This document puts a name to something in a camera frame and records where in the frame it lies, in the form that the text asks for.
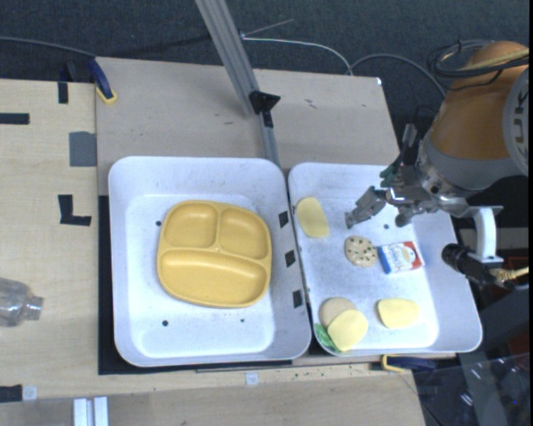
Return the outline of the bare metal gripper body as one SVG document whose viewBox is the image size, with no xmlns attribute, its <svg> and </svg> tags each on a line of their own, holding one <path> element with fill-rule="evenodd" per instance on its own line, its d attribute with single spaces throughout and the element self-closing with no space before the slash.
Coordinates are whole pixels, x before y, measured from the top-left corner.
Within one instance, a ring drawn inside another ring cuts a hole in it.
<svg viewBox="0 0 533 426">
<path fill-rule="evenodd" d="M 434 167 L 389 166 L 383 171 L 383 189 L 386 200 L 405 216 L 442 210 L 460 217 L 470 208 L 468 192 Z"/>
</svg>

